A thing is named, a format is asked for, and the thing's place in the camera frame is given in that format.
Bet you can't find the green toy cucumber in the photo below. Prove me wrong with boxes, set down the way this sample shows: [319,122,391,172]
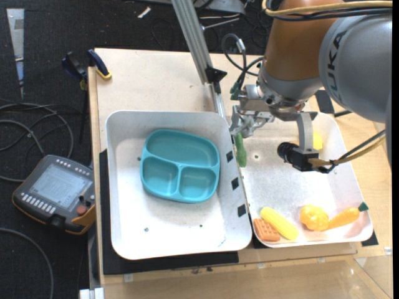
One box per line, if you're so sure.
[234,132,248,168]

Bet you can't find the yellow bell pepper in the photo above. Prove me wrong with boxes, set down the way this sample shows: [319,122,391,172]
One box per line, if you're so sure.
[299,204,330,232]

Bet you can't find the pale wood board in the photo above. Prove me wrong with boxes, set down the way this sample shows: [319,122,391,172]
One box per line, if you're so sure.
[88,47,393,286]

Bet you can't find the black cylinder on white bracket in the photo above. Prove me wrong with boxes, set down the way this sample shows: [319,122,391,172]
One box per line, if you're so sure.
[277,112,321,173]

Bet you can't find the orange carrot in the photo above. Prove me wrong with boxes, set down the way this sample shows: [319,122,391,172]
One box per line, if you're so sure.
[327,201,370,230]

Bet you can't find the white plastic tray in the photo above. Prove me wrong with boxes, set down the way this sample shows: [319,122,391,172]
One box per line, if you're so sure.
[105,110,253,261]
[229,110,375,249]

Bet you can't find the yellow corn cob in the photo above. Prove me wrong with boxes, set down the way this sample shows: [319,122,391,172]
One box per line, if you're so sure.
[259,206,300,241]

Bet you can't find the brown waffle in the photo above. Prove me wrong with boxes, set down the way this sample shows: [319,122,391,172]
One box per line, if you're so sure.
[252,217,281,242]

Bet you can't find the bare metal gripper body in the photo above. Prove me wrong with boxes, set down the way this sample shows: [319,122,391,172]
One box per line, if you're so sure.
[232,84,306,123]

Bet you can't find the blue divided plate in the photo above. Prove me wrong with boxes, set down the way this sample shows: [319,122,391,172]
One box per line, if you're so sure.
[140,128,221,204]

